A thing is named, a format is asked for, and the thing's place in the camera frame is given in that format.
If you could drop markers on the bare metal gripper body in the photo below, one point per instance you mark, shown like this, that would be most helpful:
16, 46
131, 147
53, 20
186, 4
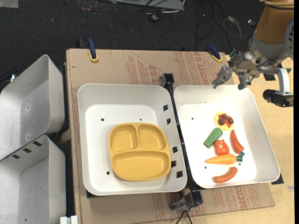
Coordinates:
245, 63

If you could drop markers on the red packet with yellow star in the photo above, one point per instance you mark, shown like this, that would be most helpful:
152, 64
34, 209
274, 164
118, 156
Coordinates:
221, 147

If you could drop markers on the orange sausage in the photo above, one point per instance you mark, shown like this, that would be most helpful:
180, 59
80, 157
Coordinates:
225, 176

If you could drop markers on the yellow divided plate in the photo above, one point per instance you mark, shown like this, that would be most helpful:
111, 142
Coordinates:
140, 162

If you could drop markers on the brown cardboard board red print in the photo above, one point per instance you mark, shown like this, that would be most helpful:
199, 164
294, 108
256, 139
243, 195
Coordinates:
116, 66

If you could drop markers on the white plastic tray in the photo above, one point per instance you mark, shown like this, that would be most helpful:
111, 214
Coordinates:
98, 136
25, 106
32, 185
259, 134

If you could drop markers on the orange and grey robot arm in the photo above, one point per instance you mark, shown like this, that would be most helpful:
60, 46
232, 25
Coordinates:
273, 24

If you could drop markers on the thin black and white rod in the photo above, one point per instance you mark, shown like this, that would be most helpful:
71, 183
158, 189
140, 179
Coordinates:
181, 134

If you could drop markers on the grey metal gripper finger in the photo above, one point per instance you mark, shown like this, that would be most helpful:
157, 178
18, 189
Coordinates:
222, 76
244, 81

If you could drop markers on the orange carrot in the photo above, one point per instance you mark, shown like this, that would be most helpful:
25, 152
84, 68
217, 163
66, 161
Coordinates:
222, 159

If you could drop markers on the black cylinder on white bracket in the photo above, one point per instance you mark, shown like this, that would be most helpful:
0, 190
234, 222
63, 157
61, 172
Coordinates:
283, 80

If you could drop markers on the green toy bottle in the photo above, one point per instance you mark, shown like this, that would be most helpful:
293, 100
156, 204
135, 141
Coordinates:
213, 137

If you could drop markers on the black computer mouse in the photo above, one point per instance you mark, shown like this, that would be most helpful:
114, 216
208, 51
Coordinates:
155, 16

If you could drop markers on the red chili pepper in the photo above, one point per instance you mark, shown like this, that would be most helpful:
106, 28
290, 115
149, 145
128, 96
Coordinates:
235, 142

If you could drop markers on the toy pizza slice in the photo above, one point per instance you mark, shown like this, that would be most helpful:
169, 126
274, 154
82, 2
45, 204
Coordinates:
223, 121

